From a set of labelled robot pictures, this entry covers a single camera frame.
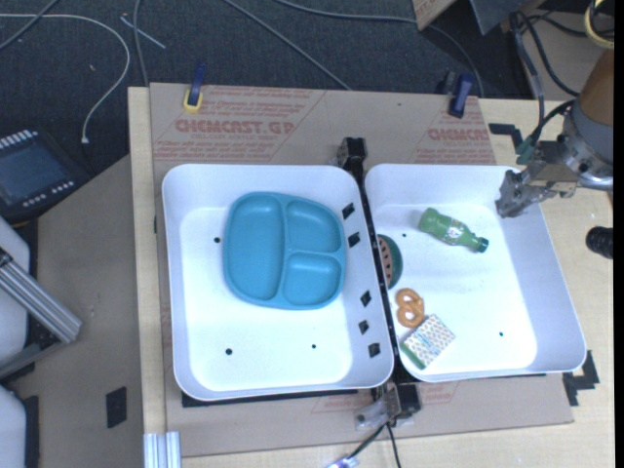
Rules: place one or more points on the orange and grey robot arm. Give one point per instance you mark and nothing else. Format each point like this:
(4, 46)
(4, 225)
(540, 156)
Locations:
(598, 90)

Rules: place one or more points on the patterned white and green packet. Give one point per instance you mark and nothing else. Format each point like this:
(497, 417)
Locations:
(429, 341)

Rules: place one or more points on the blue divided plate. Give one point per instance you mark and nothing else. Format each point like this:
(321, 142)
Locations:
(285, 250)

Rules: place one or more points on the brown cardboard board red print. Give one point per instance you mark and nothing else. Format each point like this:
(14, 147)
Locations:
(302, 129)

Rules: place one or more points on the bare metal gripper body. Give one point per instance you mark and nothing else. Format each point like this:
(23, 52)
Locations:
(553, 171)

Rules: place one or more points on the thin black rod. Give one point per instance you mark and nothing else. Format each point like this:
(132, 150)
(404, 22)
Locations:
(378, 261)

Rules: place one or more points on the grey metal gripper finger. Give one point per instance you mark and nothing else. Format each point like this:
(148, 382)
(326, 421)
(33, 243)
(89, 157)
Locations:
(529, 194)
(508, 198)

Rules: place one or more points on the green plastic bottle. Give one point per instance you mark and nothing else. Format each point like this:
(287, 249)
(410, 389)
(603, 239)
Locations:
(446, 227)

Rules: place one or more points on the white plastic tray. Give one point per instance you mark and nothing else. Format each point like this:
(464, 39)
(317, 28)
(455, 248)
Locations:
(482, 310)
(273, 349)

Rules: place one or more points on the orange pretzel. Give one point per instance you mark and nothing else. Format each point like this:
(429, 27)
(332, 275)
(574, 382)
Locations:
(409, 307)

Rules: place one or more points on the green watermelon slice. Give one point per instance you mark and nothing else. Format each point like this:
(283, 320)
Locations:
(392, 261)

